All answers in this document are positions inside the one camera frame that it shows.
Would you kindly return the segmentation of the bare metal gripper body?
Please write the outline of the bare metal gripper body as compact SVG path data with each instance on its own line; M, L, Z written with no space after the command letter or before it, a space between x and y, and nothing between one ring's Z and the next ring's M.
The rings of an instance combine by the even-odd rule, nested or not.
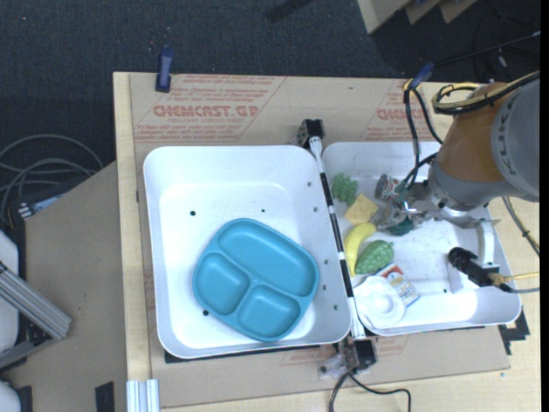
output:
M405 186L404 191L399 195L399 202L408 202L411 227L417 227L423 221L447 221L459 228L469 229L477 228L482 224L487 223L493 226L497 225L500 220L492 219L491 217L474 216L473 209L463 207L458 203L458 209L451 208L454 204L449 199L449 196L437 196L439 189L433 189L436 184L424 181L423 183L414 183L411 186Z

